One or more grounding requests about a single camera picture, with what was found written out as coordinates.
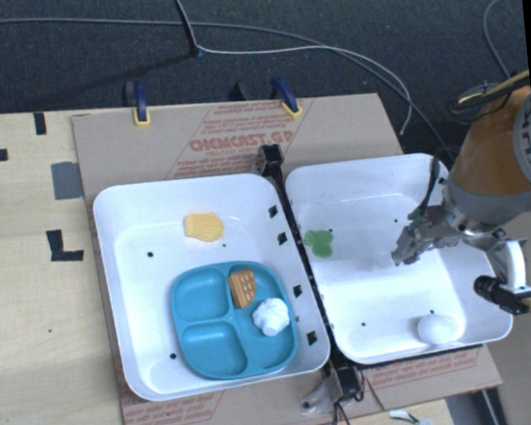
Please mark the brown cardboard board red print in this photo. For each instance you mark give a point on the brown cardboard board red print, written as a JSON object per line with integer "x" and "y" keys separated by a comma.
{"x": 155, "y": 147}

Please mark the blue divided plate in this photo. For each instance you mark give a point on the blue divided plate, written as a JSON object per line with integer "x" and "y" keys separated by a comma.
{"x": 207, "y": 335}

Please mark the black cylinder on white bracket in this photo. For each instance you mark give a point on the black cylinder on white bracket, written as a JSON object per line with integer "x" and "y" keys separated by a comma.
{"x": 512, "y": 270}

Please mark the white egg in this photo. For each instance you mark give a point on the white egg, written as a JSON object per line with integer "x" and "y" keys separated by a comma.
{"x": 435, "y": 329}

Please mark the white plastic tray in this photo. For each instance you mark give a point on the white plastic tray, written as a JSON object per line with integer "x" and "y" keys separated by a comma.
{"x": 377, "y": 289}
{"x": 152, "y": 303}

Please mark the yellow ridged crisp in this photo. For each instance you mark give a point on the yellow ridged crisp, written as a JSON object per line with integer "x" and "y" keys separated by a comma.
{"x": 203, "y": 226}

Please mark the green broccoli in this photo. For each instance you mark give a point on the green broccoli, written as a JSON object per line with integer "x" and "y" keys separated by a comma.
{"x": 319, "y": 242}

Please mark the white cauliflower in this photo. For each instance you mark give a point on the white cauliflower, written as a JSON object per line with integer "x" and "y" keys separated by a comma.
{"x": 270, "y": 315}

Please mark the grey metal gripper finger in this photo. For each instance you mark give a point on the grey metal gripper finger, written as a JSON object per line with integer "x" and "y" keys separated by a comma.
{"x": 399, "y": 251}
{"x": 416, "y": 252}

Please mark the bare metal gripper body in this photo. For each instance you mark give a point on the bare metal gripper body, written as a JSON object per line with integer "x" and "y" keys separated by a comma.
{"x": 442, "y": 230}

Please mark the orange waffle piece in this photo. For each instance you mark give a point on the orange waffle piece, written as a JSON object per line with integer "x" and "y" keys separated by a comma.
{"x": 243, "y": 288}

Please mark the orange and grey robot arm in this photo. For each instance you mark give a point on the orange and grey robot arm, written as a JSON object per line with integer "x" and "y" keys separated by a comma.
{"x": 490, "y": 155}

